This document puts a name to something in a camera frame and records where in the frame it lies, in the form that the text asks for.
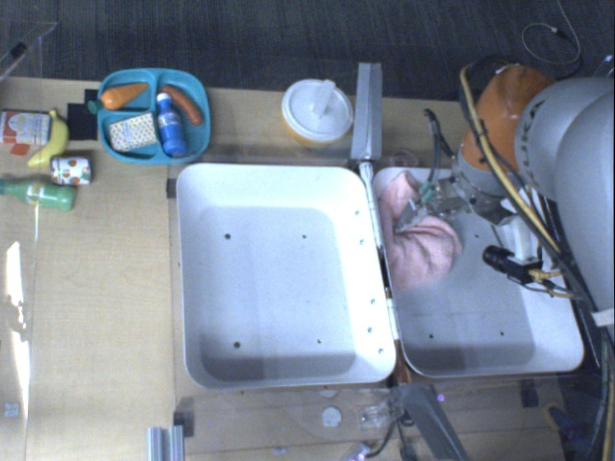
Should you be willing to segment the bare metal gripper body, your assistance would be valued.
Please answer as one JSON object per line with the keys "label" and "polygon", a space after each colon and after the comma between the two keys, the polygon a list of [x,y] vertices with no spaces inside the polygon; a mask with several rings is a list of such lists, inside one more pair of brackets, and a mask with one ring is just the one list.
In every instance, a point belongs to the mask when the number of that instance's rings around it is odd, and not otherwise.
{"label": "bare metal gripper body", "polygon": [[434,182],[423,197],[429,214],[440,217],[470,213],[479,202],[480,191],[462,176],[449,176]]}

